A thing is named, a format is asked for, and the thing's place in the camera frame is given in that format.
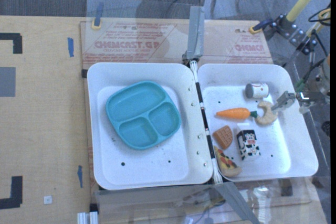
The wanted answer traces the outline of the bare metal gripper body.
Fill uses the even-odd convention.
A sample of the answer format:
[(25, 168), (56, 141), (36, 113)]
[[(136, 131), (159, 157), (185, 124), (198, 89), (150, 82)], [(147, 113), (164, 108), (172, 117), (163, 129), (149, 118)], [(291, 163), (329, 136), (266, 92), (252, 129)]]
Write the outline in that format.
[(307, 113), (312, 106), (330, 103), (330, 96), (320, 91), (301, 91), (296, 93), (296, 99), (300, 103), (299, 112)]

